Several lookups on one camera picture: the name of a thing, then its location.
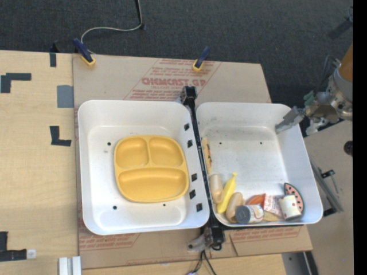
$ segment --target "yellow divided plate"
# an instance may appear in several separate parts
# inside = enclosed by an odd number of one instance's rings
[[[129,201],[167,202],[183,196],[189,188],[184,153],[170,137],[126,137],[115,147],[114,163],[117,185]]]

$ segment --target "watermelon slice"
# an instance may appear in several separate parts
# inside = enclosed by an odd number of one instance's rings
[[[298,209],[303,214],[304,203],[303,203],[302,196],[300,195],[300,193],[297,190],[297,188],[295,188],[293,185],[291,185],[289,183],[285,183],[284,184],[284,193],[286,195],[295,195],[296,201],[297,201],[297,205],[298,205]]]

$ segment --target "can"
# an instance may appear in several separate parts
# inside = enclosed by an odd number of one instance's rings
[[[295,195],[285,195],[279,199],[279,205],[285,220],[291,220],[302,216],[297,206]]]
[[[236,209],[239,224],[260,223],[264,219],[264,210],[260,205],[241,205]]]

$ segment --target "blue and yellow clamp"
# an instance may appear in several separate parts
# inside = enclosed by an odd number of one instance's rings
[[[206,46],[204,51],[199,56],[199,58],[194,61],[193,71],[199,72],[202,69],[202,67],[204,66],[204,60],[208,58],[209,51],[210,51],[210,47]]]
[[[80,58],[88,65],[92,66],[94,63],[96,63],[96,60],[91,56],[88,49],[84,46],[82,42],[80,42],[77,38],[73,40],[74,47],[78,50],[78,52],[81,54]]]

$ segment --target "black floor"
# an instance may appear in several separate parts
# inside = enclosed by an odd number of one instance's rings
[[[353,0],[140,0],[146,30],[98,30],[96,53],[254,62],[274,103],[303,106],[327,55],[342,59],[353,40]],[[0,49],[48,52],[55,40],[72,53],[89,28],[133,28],[134,0],[0,0]]]

